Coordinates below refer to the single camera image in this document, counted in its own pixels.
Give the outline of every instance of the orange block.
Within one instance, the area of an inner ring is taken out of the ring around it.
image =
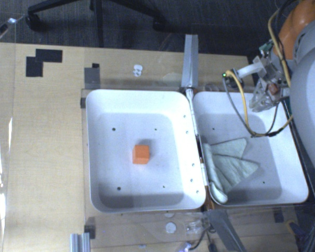
[[[147,164],[149,161],[149,146],[135,145],[133,149],[133,163]]]

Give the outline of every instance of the chair caster wheel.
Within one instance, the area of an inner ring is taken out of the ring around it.
[[[26,23],[33,31],[40,31],[42,28],[42,22],[36,14],[28,14],[26,16]]]
[[[166,26],[166,20],[164,17],[160,16],[160,17],[154,17],[153,20],[153,29],[156,31],[162,31],[164,30]]]

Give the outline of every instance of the folded towel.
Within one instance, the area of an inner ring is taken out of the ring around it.
[[[242,180],[253,174],[259,165],[242,160],[247,145],[246,139],[236,139],[210,146],[203,145],[210,191],[213,198],[224,204],[228,192]]]

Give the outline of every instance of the wooden table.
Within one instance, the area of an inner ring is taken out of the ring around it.
[[[1,62],[8,45],[0,44]],[[63,50],[62,63],[45,62],[43,77],[27,78],[26,56],[34,57],[37,48]],[[16,45],[4,251],[69,251],[70,234],[84,231],[86,205],[90,203],[85,196],[80,97],[84,68],[92,63],[100,65],[101,81],[105,83],[137,84],[141,78],[140,81],[160,85],[180,78],[183,54]],[[143,66],[142,77],[133,76],[134,64]],[[220,86],[222,72],[245,65],[246,57],[200,54],[199,83]],[[246,86],[251,85],[249,78]],[[296,219],[290,209],[283,212],[285,220]],[[248,220],[239,213],[232,220],[238,224],[236,231],[249,251],[297,251],[294,237],[283,223],[274,222],[271,212],[246,215]],[[165,234],[164,228],[147,230],[126,216],[117,221],[107,216],[105,219],[109,221],[105,229],[109,247],[92,251],[176,251],[182,243],[173,238],[154,243],[159,240],[156,236]],[[131,234],[119,236],[120,229],[128,229]],[[218,236],[213,237],[220,251],[225,251]],[[197,251],[207,251],[207,243],[204,241]]]

